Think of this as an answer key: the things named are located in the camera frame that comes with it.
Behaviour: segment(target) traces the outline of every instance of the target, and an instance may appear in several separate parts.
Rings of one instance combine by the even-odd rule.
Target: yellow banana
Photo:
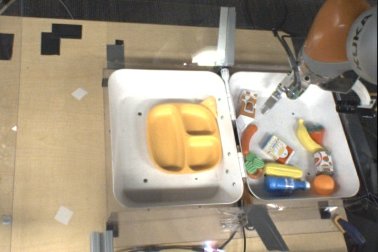
[[[299,126],[296,131],[296,136],[298,137],[300,143],[303,145],[303,147],[310,151],[311,153],[315,153],[321,150],[324,150],[322,146],[320,146],[318,143],[314,142],[314,140],[309,136],[309,133],[306,129],[306,127],[303,125],[303,119],[299,120]]]

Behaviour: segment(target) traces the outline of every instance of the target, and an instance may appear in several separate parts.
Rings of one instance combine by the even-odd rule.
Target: yellow corn cob
[[[267,175],[293,179],[299,179],[303,175],[301,168],[280,163],[266,163],[264,166],[264,173]]]

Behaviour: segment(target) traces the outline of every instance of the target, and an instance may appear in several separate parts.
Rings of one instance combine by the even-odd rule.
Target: wooden tabletop
[[[61,39],[60,55],[41,55],[41,33],[51,32],[52,24],[82,25],[82,37]],[[0,251],[90,251],[91,232],[104,232],[109,215],[102,87],[106,46],[123,40],[131,64],[182,64],[196,51],[216,47],[218,29],[0,17],[0,33],[14,34],[12,59],[0,60],[0,211],[13,217],[11,225],[0,225]],[[266,31],[237,30],[235,59],[261,69],[288,69],[281,45]],[[80,100],[72,95],[77,89],[87,92]],[[63,216],[67,224],[55,219],[61,206],[71,211]],[[330,206],[346,217],[342,201]],[[272,218],[291,251],[346,251],[343,235],[331,220],[320,218],[316,202],[282,207]],[[205,207],[200,211],[208,220],[201,225],[200,215],[185,218],[183,209],[169,210],[170,220],[146,211],[123,218],[131,224],[130,233],[115,239],[116,248],[195,241],[206,233],[201,226],[216,235],[209,240],[229,236],[221,232],[219,216]],[[174,237],[174,224],[186,224],[189,236]],[[247,237],[247,251],[265,251],[255,231]],[[242,247],[238,233],[227,251]]]

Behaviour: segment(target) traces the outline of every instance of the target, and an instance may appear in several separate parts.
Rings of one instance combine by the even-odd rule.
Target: yellow plate
[[[194,174],[215,168],[221,141],[214,97],[201,104],[167,103],[147,117],[148,151],[154,165],[171,174]]]

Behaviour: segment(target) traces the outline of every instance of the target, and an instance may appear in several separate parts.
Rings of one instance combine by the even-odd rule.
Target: blue bottle
[[[308,190],[309,182],[299,182],[292,178],[275,178],[266,176],[264,187],[269,192],[292,193],[297,189]]]

